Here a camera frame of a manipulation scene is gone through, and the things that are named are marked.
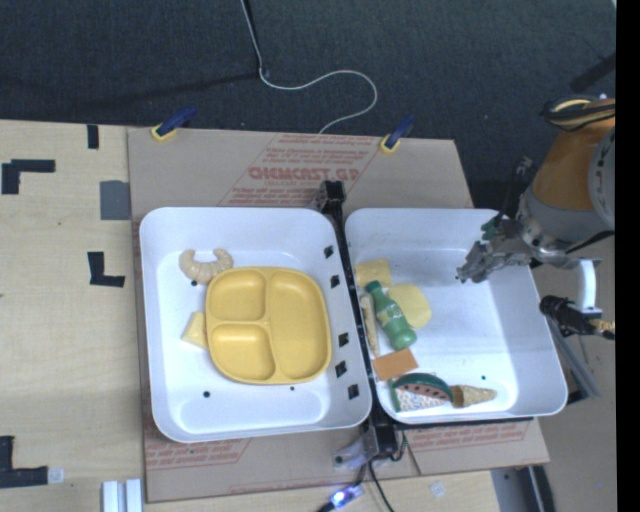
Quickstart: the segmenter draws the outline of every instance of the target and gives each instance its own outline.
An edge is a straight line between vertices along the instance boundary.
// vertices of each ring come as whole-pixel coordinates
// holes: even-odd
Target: white cable
[[[267,78],[264,76],[264,73],[262,71],[262,54],[260,53],[260,48],[258,47],[258,41],[256,40],[256,35],[253,32],[253,26],[251,25],[251,19],[249,18],[249,13],[247,12],[247,7],[244,3],[244,0],[240,0],[240,4],[242,5],[242,11],[244,12],[244,17],[247,21],[247,26],[249,27],[249,34],[251,35],[251,42],[253,43],[253,48],[256,52],[256,56],[258,57],[258,74],[260,75],[260,80],[267,86],[273,88],[273,89],[277,89],[279,91],[300,91],[302,89],[306,89],[307,87],[311,87],[312,85],[317,84],[318,82],[320,82],[321,80],[324,80],[325,78],[329,78],[331,76],[335,76],[335,75],[355,75],[355,76],[359,76],[360,78],[364,79],[370,86],[371,89],[373,89],[373,100],[371,101],[371,103],[369,104],[369,106],[367,108],[365,108],[364,110],[360,110],[359,112],[356,112],[354,114],[349,114],[348,116],[344,116],[344,117],[340,117],[338,119],[335,119],[333,121],[331,121],[330,123],[326,124],[322,130],[320,130],[319,133],[324,133],[325,130],[327,130],[327,128],[329,128],[330,126],[333,126],[334,124],[340,123],[342,121],[346,121],[347,119],[352,119],[354,117],[358,117],[361,116],[363,114],[366,114],[367,112],[369,112],[378,102],[378,89],[376,88],[376,84],[373,83],[373,80],[371,80],[371,78],[369,78],[367,75],[365,75],[364,73],[361,73],[360,71],[354,71],[352,69],[339,69],[337,71],[331,71],[330,73],[327,73],[326,75],[322,75],[318,78],[316,78],[315,80],[312,80],[309,83],[306,84],[302,84],[302,85],[296,85],[296,86],[283,86],[283,85],[276,85],[271,83],[269,80],[267,80]]]

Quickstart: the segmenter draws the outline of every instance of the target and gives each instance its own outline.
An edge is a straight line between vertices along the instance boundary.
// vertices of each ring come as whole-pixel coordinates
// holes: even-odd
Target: yellow plate
[[[292,384],[314,379],[331,359],[327,308],[318,284],[282,267],[238,267],[217,275],[205,306],[209,353],[230,379]]]

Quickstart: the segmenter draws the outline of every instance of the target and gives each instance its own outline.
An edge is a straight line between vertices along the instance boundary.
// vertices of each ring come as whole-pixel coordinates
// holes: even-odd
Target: blue clamp
[[[196,107],[185,107],[178,110],[171,117],[166,119],[164,123],[151,128],[151,135],[158,142],[165,142],[176,134],[176,128],[186,126],[196,116],[198,109]]]
[[[396,149],[398,149],[398,145],[400,144],[400,138],[406,137],[413,130],[413,116],[408,115],[400,124],[393,130],[390,134],[388,134],[382,141],[380,141],[380,149],[385,155],[392,154]]]

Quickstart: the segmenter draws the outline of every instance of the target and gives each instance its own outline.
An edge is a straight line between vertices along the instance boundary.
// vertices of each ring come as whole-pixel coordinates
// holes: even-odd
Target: green bottle
[[[402,350],[415,343],[418,336],[409,326],[409,322],[407,322],[398,303],[384,293],[380,282],[371,281],[365,286],[365,290],[373,297],[376,318],[389,336],[391,346],[395,350]]]

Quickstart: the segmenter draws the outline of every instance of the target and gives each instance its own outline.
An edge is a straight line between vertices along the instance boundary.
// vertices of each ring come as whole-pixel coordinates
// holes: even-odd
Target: toy food
[[[418,362],[409,348],[377,357],[372,364],[380,380],[393,379],[418,367]]]
[[[376,314],[374,311],[373,298],[368,293],[360,296],[360,308],[364,316],[364,328],[367,331],[367,340],[373,357],[380,356],[380,345],[378,345],[378,330],[376,329]]]
[[[205,328],[205,317],[202,311],[196,311],[191,314],[189,323],[182,334],[183,341],[193,343],[202,348],[209,349],[207,343],[207,330]]]
[[[214,249],[217,261],[196,261],[196,251],[187,249],[180,255],[180,270],[198,284],[209,282],[223,270],[233,267],[233,258],[224,249]]]
[[[453,400],[447,383],[430,373],[403,375],[392,383],[391,391],[395,393],[393,402],[397,412],[436,407]]]
[[[456,408],[469,407],[470,405],[488,402],[489,400],[493,400],[498,394],[493,389],[464,385],[451,386],[451,393],[453,394],[453,406]]]
[[[379,281],[382,286],[391,286],[391,269],[384,259],[365,261],[354,266],[356,283],[364,288],[371,281]]]
[[[418,336],[409,326],[398,304],[384,293],[380,282],[372,281],[365,289],[373,297],[376,318],[389,337],[391,346],[395,350],[402,350],[415,343]]]
[[[431,320],[431,306],[422,290],[411,283],[394,284],[387,290],[389,298],[395,300],[414,329],[420,329]]]

